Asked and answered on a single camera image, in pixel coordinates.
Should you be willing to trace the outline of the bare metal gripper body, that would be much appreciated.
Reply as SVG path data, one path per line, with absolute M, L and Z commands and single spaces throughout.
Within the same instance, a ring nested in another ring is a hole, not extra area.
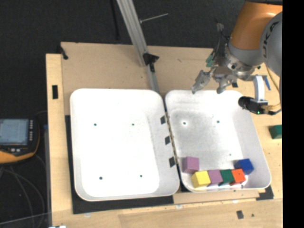
M 211 77 L 219 84 L 236 84 L 237 80 L 250 81 L 260 65 L 248 65 L 234 56 L 218 56 L 210 69 Z

